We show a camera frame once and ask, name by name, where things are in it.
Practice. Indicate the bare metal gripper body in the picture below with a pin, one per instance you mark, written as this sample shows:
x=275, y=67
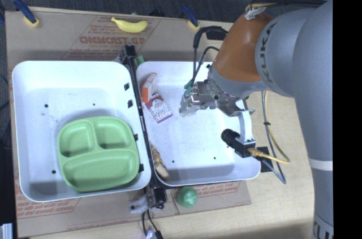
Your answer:
x=207, y=98

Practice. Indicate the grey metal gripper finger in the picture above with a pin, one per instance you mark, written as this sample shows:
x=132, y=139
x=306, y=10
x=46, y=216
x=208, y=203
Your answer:
x=186, y=110
x=191, y=98

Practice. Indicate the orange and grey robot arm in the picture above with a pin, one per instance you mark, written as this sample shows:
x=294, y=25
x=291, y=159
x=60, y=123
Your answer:
x=308, y=62

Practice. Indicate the red and white packet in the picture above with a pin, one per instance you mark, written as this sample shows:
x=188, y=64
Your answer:
x=159, y=110

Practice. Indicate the white plastic tray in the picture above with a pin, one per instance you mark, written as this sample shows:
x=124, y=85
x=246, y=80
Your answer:
x=195, y=141
x=70, y=85

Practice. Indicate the orange and white carton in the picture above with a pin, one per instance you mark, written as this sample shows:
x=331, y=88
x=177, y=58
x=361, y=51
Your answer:
x=148, y=88

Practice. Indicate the thin black and white rod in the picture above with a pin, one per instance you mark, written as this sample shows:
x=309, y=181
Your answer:
x=142, y=125

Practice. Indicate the tan bread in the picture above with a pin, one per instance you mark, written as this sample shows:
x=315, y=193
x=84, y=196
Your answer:
x=159, y=164

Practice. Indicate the small green cylinder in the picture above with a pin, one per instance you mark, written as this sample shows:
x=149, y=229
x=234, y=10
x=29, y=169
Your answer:
x=140, y=60

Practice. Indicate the green ball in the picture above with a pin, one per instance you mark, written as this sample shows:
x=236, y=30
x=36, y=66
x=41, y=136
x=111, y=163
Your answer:
x=187, y=197

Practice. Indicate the yellow banana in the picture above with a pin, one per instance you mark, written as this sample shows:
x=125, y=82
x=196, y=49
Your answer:
x=130, y=26

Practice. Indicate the green divided plate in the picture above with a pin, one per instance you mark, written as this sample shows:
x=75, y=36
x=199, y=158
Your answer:
x=99, y=156

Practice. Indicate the brown cardboard board red print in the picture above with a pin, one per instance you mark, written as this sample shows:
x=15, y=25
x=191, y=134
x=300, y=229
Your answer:
x=56, y=34

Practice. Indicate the black cylinder on white bracket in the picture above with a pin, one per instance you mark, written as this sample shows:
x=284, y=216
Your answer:
x=245, y=130

